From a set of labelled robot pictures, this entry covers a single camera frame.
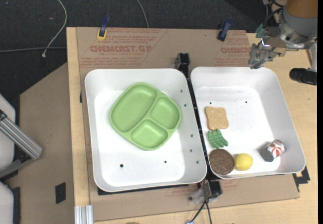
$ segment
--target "dark blue object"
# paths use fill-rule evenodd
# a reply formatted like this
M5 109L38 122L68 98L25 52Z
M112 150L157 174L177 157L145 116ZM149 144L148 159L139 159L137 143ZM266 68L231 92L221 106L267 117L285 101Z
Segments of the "dark blue object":
M231 19L225 19L225 21L222 24L221 31L218 34L218 40L224 41L227 35L227 31L232 25L232 20Z
M106 14L103 17L103 20L102 20L101 29L100 29L100 32L99 32L100 37L104 37L107 25L109 23L109 20L110 20L110 15Z

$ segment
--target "toy lemon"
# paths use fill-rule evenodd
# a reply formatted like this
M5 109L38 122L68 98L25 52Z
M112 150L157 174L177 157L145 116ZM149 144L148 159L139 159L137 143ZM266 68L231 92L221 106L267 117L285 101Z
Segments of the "toy lemon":
M234 163L236 169L248 170L253 164L253 159L249 154L241 153L235 158Z

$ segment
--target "toy bread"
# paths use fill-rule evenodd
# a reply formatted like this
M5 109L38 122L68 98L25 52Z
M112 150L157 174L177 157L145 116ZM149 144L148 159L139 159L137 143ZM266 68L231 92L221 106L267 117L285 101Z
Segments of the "toy bread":
M222 107L208 106L205 109L210 130L225 129L229 126L226 110Z

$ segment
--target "green divided plate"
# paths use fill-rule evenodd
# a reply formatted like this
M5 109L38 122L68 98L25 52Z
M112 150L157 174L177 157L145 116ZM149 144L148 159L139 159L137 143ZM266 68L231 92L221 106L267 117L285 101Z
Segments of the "green divided plate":
M178 105L155 87L139 82L113 104L109 120L128 141L145 150L165 144L181 121Z

